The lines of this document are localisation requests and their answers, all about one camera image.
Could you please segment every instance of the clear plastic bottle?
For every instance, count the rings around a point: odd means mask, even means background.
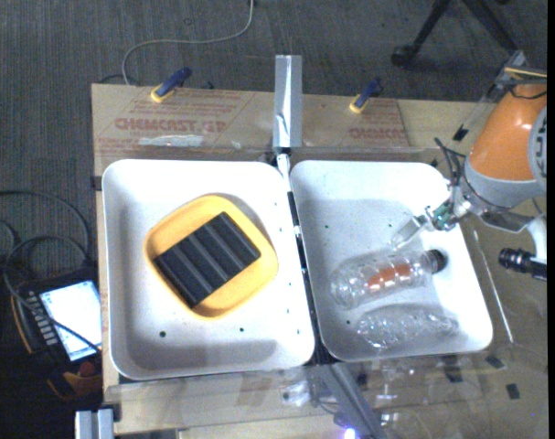
[[[458,333],[458,321],[439,305],[385,305],[365,313],[357,333],[377,352],[414,342],[432,341]]]
[[[402,289],[426,284],[447,264],[438,250],[373,253],[343,262],[331,275],[330,292],[345,309]]]

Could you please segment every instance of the empty plastic bottle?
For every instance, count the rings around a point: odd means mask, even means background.
[[[439,305],[385,305],[365,313],[357,333],[377,352],[423,340],[434,341],[458,333],[457,320],[446,316]]]
[[[373,253],[343,262],[331,276],[330,291],[345,309],[399,290],[426,284],[447,264],[440,251]]]

